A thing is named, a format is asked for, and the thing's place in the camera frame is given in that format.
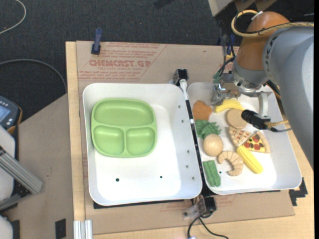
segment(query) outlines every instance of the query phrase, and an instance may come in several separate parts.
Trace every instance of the white machine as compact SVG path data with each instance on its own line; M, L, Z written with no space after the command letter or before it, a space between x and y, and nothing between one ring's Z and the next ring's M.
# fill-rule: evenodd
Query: white machine
M252 13L246 32L236 20ZM314 23L289 22L275 12L240 12L232 21L235 34L243 36L233 59L232 74L218 72L212 103L240 94L254 96L269 80L277 85L284 112L307 159L314 168ZM278 132L261 115L244 111L242 118L258 129Z

